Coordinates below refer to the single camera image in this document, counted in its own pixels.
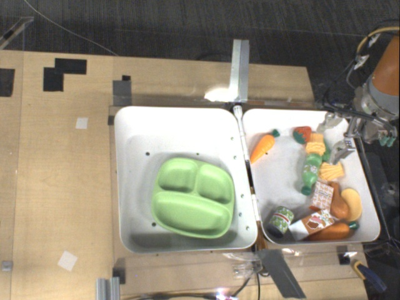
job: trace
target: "green tray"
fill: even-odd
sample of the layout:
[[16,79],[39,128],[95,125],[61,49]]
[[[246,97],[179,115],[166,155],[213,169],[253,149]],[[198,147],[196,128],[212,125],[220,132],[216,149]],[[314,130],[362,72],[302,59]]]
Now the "green tray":
[[184,236],[218,238],[231,225],[233,207],[233,180],[220,167],[182,157],[161,166],[151,201],[160,226]]

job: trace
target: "wooden table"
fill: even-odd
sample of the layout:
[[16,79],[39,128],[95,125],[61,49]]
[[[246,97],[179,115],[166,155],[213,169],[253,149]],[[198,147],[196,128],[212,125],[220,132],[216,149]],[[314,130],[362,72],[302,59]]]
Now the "wooden table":
[[[43,68],[53,68],[55,58],[86,59],[87,73],[65,74],[64,92],[44,92]],[[162,93],[190,101],[203,98],[211,86],[228,84],[230,64],[0,51],[0,68],[16,70],[12,97],[0,97],[0,260],[14,263],[11,272],[0,272],[0,299],[95,299],[96,279],[110,278],[116,261],[108,126],[113,80],[131,76],[132,93],[147,99],[163,99]],[[304,106],[314,100],[305,68],[262,65],[250,65],[249,97]],[[76,129],[78,118],[88,118],[87,129]],[[351,248],[365,262],[362,246]],[[309,299],[366,299],[363,282],[349,266],[338,264],[335,250],[326,247],[325,256],[321,248],[298,250],[308,261],[293,263],[304,292]],[[72,271],[58,266],[64,251],[77,256]],[[199,292],[215,283],[209,276],[195,281],[201,276],[196,266],[204,263],[201,254],[131,256],[131,267],[142,270],[144,280],[121,286],[124,294],[200,285]],[[181,272],[186,278],[194,274],[192,283],[181,283],[169,266],[176,259],[182,268],[197,268]],[[157,273],[164,282],[145,277],[152,261],[165,264]],[[208,263],[207,270],[219,272],[216,264]],[[229,273],[222,282],[235,288],[242,280]],[[281,299],[271,278],[261,282],[262,299]],[[252,280],[241,299],[254,299],[256,293]]]

